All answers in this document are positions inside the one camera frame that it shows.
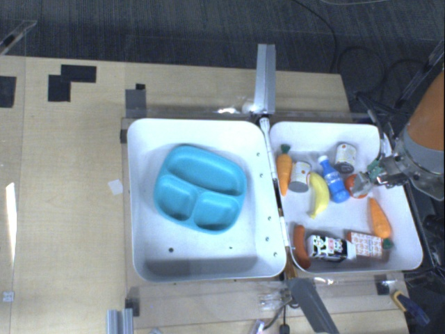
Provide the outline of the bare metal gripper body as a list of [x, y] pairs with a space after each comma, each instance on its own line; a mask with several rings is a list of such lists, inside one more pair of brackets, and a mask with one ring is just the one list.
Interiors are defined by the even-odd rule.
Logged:
[[375, 186], [393, 188], [413, 179], [418, 166], [407, 155], [391, 154], [371, 162], [371, 183]]

